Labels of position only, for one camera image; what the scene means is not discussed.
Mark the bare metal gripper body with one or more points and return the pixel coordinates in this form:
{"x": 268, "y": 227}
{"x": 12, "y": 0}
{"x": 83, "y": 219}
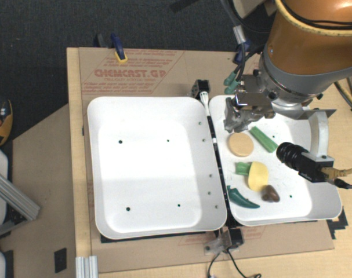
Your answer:
{"x": 255, "y": 100}

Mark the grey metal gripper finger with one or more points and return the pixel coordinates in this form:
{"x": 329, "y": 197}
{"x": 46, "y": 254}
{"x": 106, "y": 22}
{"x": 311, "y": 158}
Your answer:
{"x": 230, "y": 116}
{"x": 243, "y": 123}

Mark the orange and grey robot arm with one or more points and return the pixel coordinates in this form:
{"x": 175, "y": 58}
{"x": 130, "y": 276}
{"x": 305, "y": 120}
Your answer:
{"x": 306, "y": 39}

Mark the tan round biscuit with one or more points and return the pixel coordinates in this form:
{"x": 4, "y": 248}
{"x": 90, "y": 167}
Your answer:
{"x": 241, "y": 144}

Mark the light green celery stick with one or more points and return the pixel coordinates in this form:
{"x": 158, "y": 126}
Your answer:
{"x": 262, "y": 139}

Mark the thin black and white rod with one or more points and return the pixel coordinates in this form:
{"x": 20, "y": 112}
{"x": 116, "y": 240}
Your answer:
{"x": 219, "y": 161}

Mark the short green celery piece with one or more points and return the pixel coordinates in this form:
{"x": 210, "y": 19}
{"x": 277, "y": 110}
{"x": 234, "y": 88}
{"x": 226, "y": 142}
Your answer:
{"x": 242, "y": 168}

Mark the yellow oval toy slice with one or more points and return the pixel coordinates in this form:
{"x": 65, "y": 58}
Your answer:
{"x": 257, "y": 177}

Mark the dark green chili pepper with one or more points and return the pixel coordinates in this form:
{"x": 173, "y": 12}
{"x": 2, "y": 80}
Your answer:
{"x": 239, "y": 198}

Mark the brown toy lump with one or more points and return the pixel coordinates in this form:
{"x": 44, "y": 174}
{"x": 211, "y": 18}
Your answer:
{"x": 270, "y": 194}

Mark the white plastic tray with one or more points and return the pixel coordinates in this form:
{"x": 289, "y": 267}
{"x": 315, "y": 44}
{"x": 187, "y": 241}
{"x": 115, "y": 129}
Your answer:
{"x": 152, "y": 169}
{"x": 291, "y": 204}

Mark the brown cardboard board red print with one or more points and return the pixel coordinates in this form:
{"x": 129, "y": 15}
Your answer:
{"x": 152, "y": 256}

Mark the black cylinder on white bracket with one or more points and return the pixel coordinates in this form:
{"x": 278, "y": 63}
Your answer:
{"x": 293, "y": 155}

